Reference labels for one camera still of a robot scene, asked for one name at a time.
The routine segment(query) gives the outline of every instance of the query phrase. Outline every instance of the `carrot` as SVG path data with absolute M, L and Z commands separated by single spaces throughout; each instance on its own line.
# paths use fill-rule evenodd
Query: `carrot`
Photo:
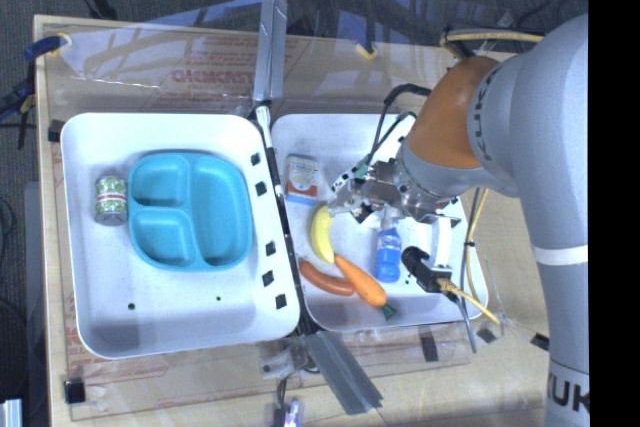
M 311 262 L 300 260 L 298 267 L 309 283 L 317 286 L 320 290 L 335 295 L 349 296 L 356 291 L 350 281 L 342 278 L 329 276 L 319 271 Z
M 387 293 L 375 278 L 340 255 L 335 255 L 335 263 L 367 304 L 382 309 L 385 319 L 389 319 L 396 312 L 387 304 Z

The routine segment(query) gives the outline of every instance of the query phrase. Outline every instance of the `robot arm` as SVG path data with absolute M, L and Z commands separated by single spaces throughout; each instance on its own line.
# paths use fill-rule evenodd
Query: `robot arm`
M 519 197 L 550 325 L 546 427 L 589 425 L 588 18 L 498 63 L 470 57 L 443 77 L 396 159 L 338 192 L 432 222 L 473 187 Z

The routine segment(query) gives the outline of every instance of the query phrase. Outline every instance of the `white tray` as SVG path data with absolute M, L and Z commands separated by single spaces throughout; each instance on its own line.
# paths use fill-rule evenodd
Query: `white tray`
M 231 115 L 80 114 L 65 124 L 61 142 L 78 333 L 89 350 L 115 359 L 272 340 L 296 327 L 300 305 L 262 138 L 252 123 Z M 127 224 L 94 221 L 96 179 L 126 178 L 138 159 L 167 150 L 210 152 L 242 172 L 254 240 L 236 267 L 158 269 L 135 252 Z M 260 182 L 267 193 L 258 194 Z M 270 243 L 273 254 L 267 254 Z
M 272 137 L 283 184 L 287 180 L 286 158 L 288 155 L 297 154 L 316 158 L 320 164 L 318 200 L 319 204 L 327 202 L 333 194 L 329 189 L 331 184 L 370 150 L 378 119 L 378 115 L 369 114 L 291 114 L 279 118 L 274 124 Z M 382 133 L 393 120 L 393 116 L 387 117 Z M 396 128 L 394 137 L 389 137 L 377 152 L 376 160 L 387 160 L 395 156 L 399 147 L 398 138 L 408 131 L 411 124 L 412 118 L 408 118 Z M 320 260 L 311 249 L 308 230 L 316 208 L 287 201 L 287 214 L 296 255 L 309 259 L 318 269 L 327 274 L 340 276 L 340 271 L 334 265 Z M 458 283 L 467 222 L 461 202 L 449 205 L 443 213 L 461 219 L 461 222 L 450 232 L 449 247 L 437 249 L 438 241 L 433 236 L 432 226 L 417 223 L 412 219 L 402 220 L 398 231 L 402 237 L 403 247 L 418 246 L 430 253 L 431 258 L 436 258 L 438 251 L 448 251 L 449 264 L 453 268 L 452 279 L 454 283 Z M 336 253 L 347 257 L 372 275 L 375 268 L 376 238 L 375 229 L 359 225 L 348 213 L 339 214 L 334 218 L 331 239 Z M 385 320 L 379 310 L 366 304 L 357 295 L 350 297 L 331 295 L 308 283 L 302 277 L 309 313 L 320 326 L 334 331 L 411 326 L 461 319 L 460 310 L 454 303 L 442 294 L 425 293 L 404 266 L 402 271 L 398 282 L 383 285 L 389 304 L 397 310 L 389 320 Z M 473 249 L 471 250 L 471 272 L 480 302 L 486 305 L 488 300 L 486 283 Z M 480 314 L 471 304 L 468 304 L 468 311 L 471 317 Z

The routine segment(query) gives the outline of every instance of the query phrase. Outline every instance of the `brown sausage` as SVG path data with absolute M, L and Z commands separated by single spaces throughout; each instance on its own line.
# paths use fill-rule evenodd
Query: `brown sausage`
M 317 286 L 320 290 L 335 295 L 353 295 L 355 289 L 350 281 L 342 278 L 335 278 L 323 272 L 320 272 L 315 266 L 307 260 L 300 260 L 300 274 L 302 274 L 309 283 Z

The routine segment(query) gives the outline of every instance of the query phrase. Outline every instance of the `table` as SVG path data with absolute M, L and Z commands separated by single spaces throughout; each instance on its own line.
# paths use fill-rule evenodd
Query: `table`
M 73 307 L 64 287 L 69 272 L 68 241 L 64 240 L 66 220 L 64 201 L 61 201 L 64 195 L 61 194 L 59 145 L 49 140 L 52 122 L 65 121 L 74 114 L 97 108 L 110 112 L 228 109 L 228 105 L 220 104 L 220 91 L 212 93 L 207 85 L 218 80 L 218 85 L 230 88 L 227 91 L 246 98 L 250 70 L 255 62 L 251 59 L 255 45 L 252 35 L 245 33 L 35 17 L 34 40 L 60 31 L 76 31 L 93 44 L 106 43 L 104 47 L 86 45 L 90 51 L 82 62 L 60 60 L 59 57 L 64 57 L 63 47 L 58 57 L 55 54 L 41 57 L 36 63 L 50 424 L 77 425 L 83 418 L 80 425 L 270 425 L 275 402 L 273 382 L 261 383 L 252 395 L 210 401 L 200 397 L 191 401 L 195 403 L 167 400 L 154 409 L 118 415 L 92 416 L 99 415 L 101 404 L 103 407 L 105 404 L 100 401 L 100 386 L 91 388 L 89 406 L 70 406 L 65 402 L 64 382 L 70 377 L 70 368 L 74 365 L 78 368 L 79 363 L 70 357 L 68 343 L 70 339 L 73 341 L 73 333 L 68 323 L 65 324 L 65 315 L 68 320 Z M 145 36 L 149 34 L 152 38 L 164 38 L 158 47 L 160 55 L 153 54 L 153 69 L 159 73 L 156 76 L 148 73 L 148 63 L 147 67 L 139 66 L 139 61 L 136 66 L 130 65 L 137 51 L 132 49 L 137 49 L 135 45 L 146 41 Z M 114 43 L 118 38 L 125 38 L 126 42 L 118 46 Z M 230 42 L 228 38 L 238 44 L 234 51 L 224 52 Z M 180 41 L 178 46 L 171 44 L 174 39 Z M 204 56 L 202 47 L 194 46 L 194 41 L 207 42 L 206 48 L 217 49 L 217 54 Z M 284 81 L 287 101 L 274 104 L 274 117 L 296 111 L 325 112 L 338 106 L 348 106 L 354 112 L 376 112 L 391 85 L 411 81 L 433 87 L 454 62 L 453 57 L 440 48 L 376 45 L 378 55 L 368 61 L 352 51 L 352 42 L 288 37 Z M 101 54 L 102 61 L 92 61 L 87 67 L 91 58 Z M 492 54 L 492 57 L 500 60 L 508 56 Z M 217 75 L 215 79 L 214 75 L 203 73 L 207 66 L 222 63 L 233 63 L 235 74 Z M 172 79 L 170 84 L 167 84 L 168 77 Z M 193 87 L 181 94 L 179 88 L 185 84 Z M 400 108 L 417 109 L 419 104 L 415 102 L 416 99 L 403 99 Z M 468 212 L 471 193 L 463 195 L 462 201 Z M 364 415 L 347 416 L 329 387 L 322 383 L 294 387 L 287 392 L 287 399 L 296 398 L 303 404 L 303 425 L 479 426 L 490 423 L 533 426 L 542 423 L 548 354 L 532 344 L 531 339 L 536 333 L 548 333 L 548 328 L 540 280 L 530 254 L 519 202 L 490 193 L 475 241 L 485 277 L 498 291 L 498 295 L 492 294 L 489 307 L 501 311 L 507 319 L 504 334 L 495 341 L 479 339 L 478 353 L 458 357 L 455 364 L 398 375 L 394 375 L 393 369 L 386 369 L 381 375 L 372 376 L 384 397 L 383 407 Z M 479 322 L 475 321 L 474 325 L 480 326 Z M 87 407 L 93 408 L 93 413 L 84 414 Z

